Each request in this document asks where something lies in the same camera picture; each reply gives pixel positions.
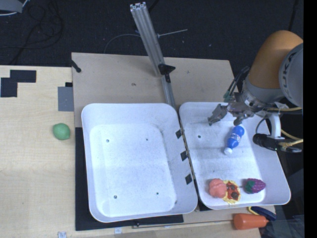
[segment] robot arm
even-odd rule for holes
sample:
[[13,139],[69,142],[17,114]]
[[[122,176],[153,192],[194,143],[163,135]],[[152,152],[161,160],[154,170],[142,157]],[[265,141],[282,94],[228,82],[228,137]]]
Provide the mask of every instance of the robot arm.
[[227,112],[236,117],[234,125],[254,115],[269,119],[272,133],[265,139],[269,144],[261,143],[264,136],[260,135],[255,135],[254,142],[277,150],[277,144],[284,139],[279,120],[284,109],[279,101],[286,97],[298,109],[303,108],[303,39],[285,30],[271,34],[259,49],[242,92],[231,92],[225,97],[228,105],[217,106],[208,118],[209,125],[221,120]]

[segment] bottle label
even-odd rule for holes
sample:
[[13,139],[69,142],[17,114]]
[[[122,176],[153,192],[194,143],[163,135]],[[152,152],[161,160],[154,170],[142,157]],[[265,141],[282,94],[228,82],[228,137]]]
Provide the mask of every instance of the bottle label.
[[232,133],[231,134],[231,138],[237,140],[238,143],[240,143],[240,141],[241,141],[241,137],[238,134],[236,134],[236,133]]

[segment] light wood surface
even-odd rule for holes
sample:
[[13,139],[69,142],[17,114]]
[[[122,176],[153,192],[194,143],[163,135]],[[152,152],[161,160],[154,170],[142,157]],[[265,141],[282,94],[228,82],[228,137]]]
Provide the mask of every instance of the light wood surface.
[[[188,62],[172,60],[176,67]],[[206,63],[210,68],[224,64],[230,67],[225,61]],[[55,238],[62,231],[72,238],[261,237],[258,229],[238,231],[229,221],[234,213],[247,212],[246,209],[195,211],[184,215],[182,224],[123,227],[122,234],[117,235],[114,228],[75,231],[74,112],[59,112],[57,102],[57,88],[73,81],[72,69],[0,65],[0,77],[9,77],[10,69],[36,70],[37,80],[18,83],[17,98],[0,98],[1,237]],[[70,127],[70,139],[59,141],[53,136],[53,125],[60,122]]]

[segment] bottle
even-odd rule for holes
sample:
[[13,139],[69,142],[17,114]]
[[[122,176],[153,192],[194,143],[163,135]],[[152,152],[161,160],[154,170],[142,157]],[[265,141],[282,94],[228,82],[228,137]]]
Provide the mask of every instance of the bottle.
[[241,125],[234,126],[231,135],[227,139],[227,147],[224,149],[226,155],[232,154],[232,149],[237,147],[244,135],[244,128]]

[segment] green ball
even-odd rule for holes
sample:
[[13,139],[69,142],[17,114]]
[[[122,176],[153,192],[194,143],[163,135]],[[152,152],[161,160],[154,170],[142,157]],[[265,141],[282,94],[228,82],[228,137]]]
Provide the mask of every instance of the green ball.
[[64,123],[58,123],[53,126],[53,134],[59,140],[66,140],[70,137],[70,129]]

